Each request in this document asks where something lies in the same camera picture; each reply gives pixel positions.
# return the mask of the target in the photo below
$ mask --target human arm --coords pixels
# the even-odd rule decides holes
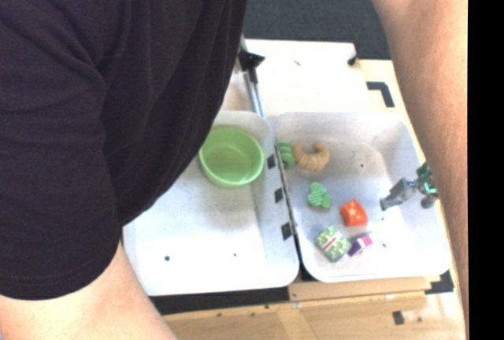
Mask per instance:
[[[402,96],[435,177],[469,338],[468,0],[372,0]]]
[[[74,293],[41,301],[0,295],[3,340],[175,340],[150,303],[121,246],[109,267]]]

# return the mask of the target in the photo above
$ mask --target black t-shirt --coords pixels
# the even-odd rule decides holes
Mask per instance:
[[[246,0],[0,0],[0,294],[51,298],[202,144]]]

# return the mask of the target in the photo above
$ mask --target wooden surface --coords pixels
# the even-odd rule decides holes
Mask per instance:
[[[385,82],[395,102],[391,111],[399,112],[410,124],[391,62],[358,61],[351,74],[355,71],[361,73],[365,82]],[[351,80],[355,87],[361,85],[353,74]],[[241,85],[239,76],[235,76],[224,101],[225,109],[236,109],[236,104],[247,109],[246,92]],[[265,91],[265,103],[270,106],[273,94],[274,91]],[[379,91],[370,91],[368,95],[365,106],[387,109]],[[275,110],[280,113],[286,105],[280,104],[280,109]],[[424,160],[419,147],[418,151],[419,158]],[[436,207],[443,218],[440,205]],[[463,340],[465,326],[457,274],[454,269],[450,274],[455,289],[429,295],[425,291],[439,277],[350,283],[319,283],[298,277],[288,287],[290,301],[178,313],[165,319],[180,340]]]

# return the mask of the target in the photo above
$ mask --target person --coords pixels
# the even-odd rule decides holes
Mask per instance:
[[[447,215],[469,336],[467,0],[372,2]],[[246,0],[0,0],[3,340],[176,338],[120,228],[206,137],[245,9]]]

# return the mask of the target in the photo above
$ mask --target white tray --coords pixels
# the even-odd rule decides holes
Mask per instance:
[[[278,140],[298,142],[306,151],[324,143],[331,160],[321,172],[298,166],[285,172],[287,192],[306,270],[323,282],[438,275],[450,266],[450,251],[435,208],[422,209],[421,194],[382,211],[380,198],[403,177],[416,179],[420,167],[406,125],[391,112],[285,113],[272,121]],[[309,184],[323,183],[330,209],[308,206]],[[346,227],[339,208],[356,198],[369,218],[366,227]],[[329,225],[348,237],[371,232],[374,245],[331,262],[315,238]]]
[[[222,111],[215,125],[223,124],[254,135],[269,165],[251,185],[224,189],[205,178],[195,158],[151,209],[124,228],[124,248],[151,296],[281,287],[298,273],[270,126],[240,111]]]

